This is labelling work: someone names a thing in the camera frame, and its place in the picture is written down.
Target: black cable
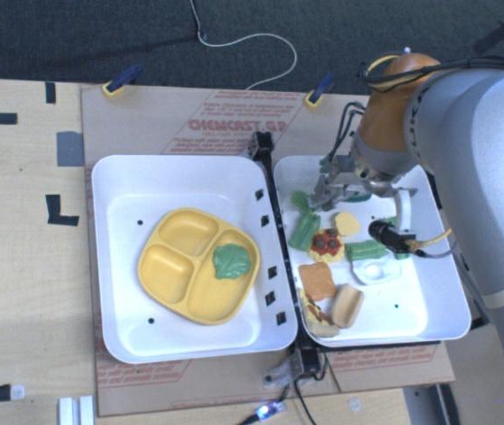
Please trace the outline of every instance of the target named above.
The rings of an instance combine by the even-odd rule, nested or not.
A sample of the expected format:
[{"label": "black cable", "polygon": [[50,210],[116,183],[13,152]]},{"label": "black cable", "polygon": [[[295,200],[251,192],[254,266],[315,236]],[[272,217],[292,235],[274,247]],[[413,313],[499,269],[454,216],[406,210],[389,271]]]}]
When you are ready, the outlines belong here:
[{"label": "black cable", "polygon": [[295,385],[295,391],[297,392],[297,397],[299,397],[299,401],[301,402],[301,405],[303,405],[303,409],[305,410],[306,416],[308,419],[311,421],[313,425],[316,425],[316,422],[313,419],[313,416],[311,413],[309,413],[308,408],[306,407],[305,400],[303,399],[303,396],[301,395],[301,391],[299,388],[299,379],[297,378],[293,384]]},{"label": "black cable", "polygon": [[[356,109],[348,112],[348,110],[352,106],[356,107]],[[332,150],[330,151],[330,153],[326,157],[326,160],[328,162],[330,162],[334,158],[335,154],[337,153],[338,148],[340,148],[340,145],[348,136],[348,131],[350,130],[350,126],[352,125],[352,120],[353,120],[354,116],[363,115],[365,110],[366,110],[366,107],[364,107],[364,105],[362,105],[358,101],[352,101],[352,102],[349,102],[348,104],[346,104],[344,110],[342,111],[342,117],[340,119],[340,124],[338,126],[338,132],[337,132],[337,137],[334,142],[334,146],[332,147]],[[345,125],[346,114],[348,114],[348,121]]]},{"label": "black cable", "polygon": [[314,375],[313,378],[316,381],[322,381],[324,379],[324,376],[326,376],[326,372],[329,370],[329,358],[327,357],[326,354],[324,354],[324,365],[322,366],[322,372],[320,376]]},{"label": "black cable", "polygon": [[[377,65],[380,65],[382,64],[381,61],[382,58],[384,58],[384,61],[391,61],[399,57],[400,55],[402,54],[385,53],[368,63],[366,62],[362,63],[358,71],[358,77],[360,77],[361,80],[372,89],[386,93],[388,91],[391,91],[392,89],[395,89],[400,85],[404,85],[412,81],[417,81],[427,74],[439,71],[446,71],[449,69],[475,69],[475,68],[504,69],[504,57],[478,57],[478,58],[451,60],[445,63],[440,63],[438,65],[424,66],[420,69],[405,71],[403,73],[382,75],[378,77],[369,76],[369,73],[373,69],[373,65],[376,62]],[[388,82],[394,82],[394,83],[387,89],[376,89],[376,87],[387,84]]]},{"label": "black cable", "polygon": [[[290,389],[291,389],[291,385],[287,384],[283,388],[283,392],[279,396],[279,399],[277,399],[276,403],[282,403],[287,398],[287,394],[289,393]],[[258,416],[257,413],[250,415],[244,421],[241,421],[240,423],[238,423],[238,425],[251,425],[252,423],[255,423],[256,421],[260,421],[260,417]]]}]

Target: yellow cable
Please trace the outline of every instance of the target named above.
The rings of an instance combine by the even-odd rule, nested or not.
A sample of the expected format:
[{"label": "yellow cable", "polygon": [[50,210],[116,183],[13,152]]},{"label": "yellow cable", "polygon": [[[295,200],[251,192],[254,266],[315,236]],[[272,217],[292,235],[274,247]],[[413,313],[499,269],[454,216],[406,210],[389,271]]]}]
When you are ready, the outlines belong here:
[{"label": "yellow cable", "polygon": [[422,249],[423,247],[426,247],[427,245],[431,245],[431,244],[437,243],[438,241],[445,239],[451,233],[452,233],[452,229],[449,228],[449,229],[445,230],[441,235],[434,237],[432,239],[429,239],[428,241],[409,240],[409,241],[405,241],[405,244],[407,244],[410,251],[418,251],[419,249]]},{"label": "yellow cable", "polygon": [[[380,57],[376,59],[374,62],[372,62],[368,68],[366,69],[366,76],[369,75],[369,72],[375,69],[377,66],[381,65],[382,63],[389,61],[389,60],[394,60],[395,58],[398,58],[399,55],[392,54],[392,55],[385,55],[383,57]],[[410,71],[407,71],[407,75],[403,77],[399,77],[398,79],[392,79],[390,81],[385,81],[382,83],[367,83],[369,87],[372,89],[375,89],[377,91],[383,91],[390,89],[392,87],[397,87],[398,85],[403,85],[404,83],[408,83],[415,78],[418,78],[419,76],[423,75],[423,72],[420,70],[416,70],[415,73],[411,74]]]}]

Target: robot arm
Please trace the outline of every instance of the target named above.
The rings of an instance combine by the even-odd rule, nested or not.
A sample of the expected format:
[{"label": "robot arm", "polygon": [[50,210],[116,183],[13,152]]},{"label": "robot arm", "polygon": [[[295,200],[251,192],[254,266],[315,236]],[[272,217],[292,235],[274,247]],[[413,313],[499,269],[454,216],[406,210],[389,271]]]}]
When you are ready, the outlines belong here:
[{"label": "robot arm", "polygon": [[[391,196],[414,166],[439,200],[504,351],[504,60],[440,64],[406,53],[366,83],[375,91],[348,156],[327,157],[312,205],[356,194]],[[373,237],[388,228],[370,228]]]}]

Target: white cable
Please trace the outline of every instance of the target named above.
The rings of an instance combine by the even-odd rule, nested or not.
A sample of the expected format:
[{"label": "white cable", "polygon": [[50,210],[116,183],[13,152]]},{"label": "white cable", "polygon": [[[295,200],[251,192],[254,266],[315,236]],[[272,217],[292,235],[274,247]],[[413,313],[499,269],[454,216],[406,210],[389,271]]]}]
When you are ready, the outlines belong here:
[{"label": "white cable", "polygon": [[198,40],[200,41],[201,44],[203,44],[206,47],[214,47],[214,48],[229,47],[229,46],[233,46],[234,44],[241,43],[242,41],[246,41],[246,40],[249,40],[249,39],[252,39],[252,38],[258,38],[258,37],[271,37],[271,38],[275,38],[275,39],[278,39],[279,41],[283,41],[285,44],[287,44],[290,47],[291,51],[293,52],[293,64],[291,65],[291,67],[287,71],[285,71],[284,73],[280,73],[280,74],[278,74],[278,75],[276,75],[274,77],[270,77],[269,79],[265,79],[263,81],[257,81],[255,83],[253,83],[252,85],[250,85],[249,87],[247,87],[246,89],[252,89],[252,88],[257,87],[258,85],[260,85],[262,83],[266,83],[268,81],[275,81],[277,79],[281,79],[282,77],[284,77],[285,75],[287,75],[288,73],[290,73],[293,69],[295,69],[295,65],[297,64],[297,51],[293,47],[293,44],[291,44],[289,41],[287,41],[285,38],[283,38],[280,35],[274,35],[273,33],[256,33],[256,34],[253,34],[253,35],[244,36],[243,38],[236,39],[235,41],[232,41],[232,42],[225,42],[224,44],[210,44],[209,42],[206,42],[204,39],[202,39],[202,36],[200,34],[200,19],[198,18],[197,8],[195,7],[195,4],[194,4],[193,0],[189,0],[189,1],[190,1],[190,8],[192,9],[192,14],[194,15],[195,21],[197,22],[197,37],[198,37]]}]

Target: yellow divided plate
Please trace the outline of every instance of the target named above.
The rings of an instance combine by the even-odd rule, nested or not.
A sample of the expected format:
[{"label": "yellow divided plate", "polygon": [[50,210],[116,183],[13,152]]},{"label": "yellow divided plate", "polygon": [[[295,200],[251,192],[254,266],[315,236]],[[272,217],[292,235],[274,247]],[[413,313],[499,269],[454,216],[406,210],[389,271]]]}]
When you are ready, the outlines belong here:
[{"label": "yellow divided plate", "polygon": [[[236,279],[217,279],[214,251],[242,246],[252,263]],[[153,230],[137,265],[143,289],[155,300],[201,324],[222,324],[244,303],[260,267],[260,251],[243,231],[194,208],[168,213]]]}]

